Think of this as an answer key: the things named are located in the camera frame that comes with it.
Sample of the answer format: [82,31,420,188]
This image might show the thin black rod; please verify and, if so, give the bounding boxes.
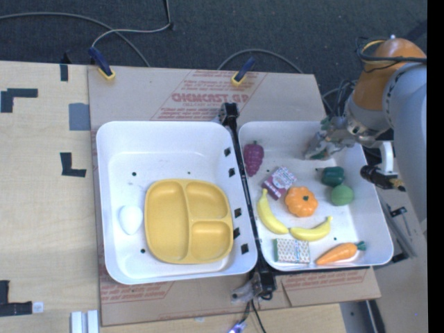
[228,122,266,274]

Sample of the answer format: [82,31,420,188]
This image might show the white plastic tray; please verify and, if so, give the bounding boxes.
[238,120,395,273]
[96,120,258,286]

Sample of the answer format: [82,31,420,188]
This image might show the pink and white carton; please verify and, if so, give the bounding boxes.
[262,166,298,201]

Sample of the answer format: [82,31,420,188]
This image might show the orange pumpkin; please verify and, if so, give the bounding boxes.
[284,185,319,218]

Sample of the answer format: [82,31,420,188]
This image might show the green bell pepper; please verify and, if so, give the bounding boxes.
[321,166,346,188]

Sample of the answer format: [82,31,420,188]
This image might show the black block with thin wires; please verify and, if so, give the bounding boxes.
[218,102,241,127]
[251,270,278,300]

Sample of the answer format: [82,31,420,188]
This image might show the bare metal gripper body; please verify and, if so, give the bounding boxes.
[321,115,378,149]

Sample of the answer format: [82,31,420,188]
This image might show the brown cardboard board red print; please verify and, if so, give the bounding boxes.
[86,64,382,327]

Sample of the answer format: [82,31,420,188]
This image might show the black cylinder on white bracket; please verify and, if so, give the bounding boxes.
[359,140,405,192]

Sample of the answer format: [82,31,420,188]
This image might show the white patterned packet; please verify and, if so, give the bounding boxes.
[272,238,311,265]

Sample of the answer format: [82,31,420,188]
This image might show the orange carrot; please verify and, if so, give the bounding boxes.
[315,241,367,266]

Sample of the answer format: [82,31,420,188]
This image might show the green round fruit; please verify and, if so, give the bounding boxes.
[330,184,355,207]

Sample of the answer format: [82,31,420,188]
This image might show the yellow banana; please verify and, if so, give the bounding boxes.
[256,188,289,235]
[289,215,334,242]

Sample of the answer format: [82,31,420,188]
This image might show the yellow divided plate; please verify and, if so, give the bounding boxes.
[144,178,234,265]

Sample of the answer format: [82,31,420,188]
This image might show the white egg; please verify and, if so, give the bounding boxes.
[118,205,144,236]

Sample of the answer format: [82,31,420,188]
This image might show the purple grapes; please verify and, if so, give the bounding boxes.
[242,140,265,178]

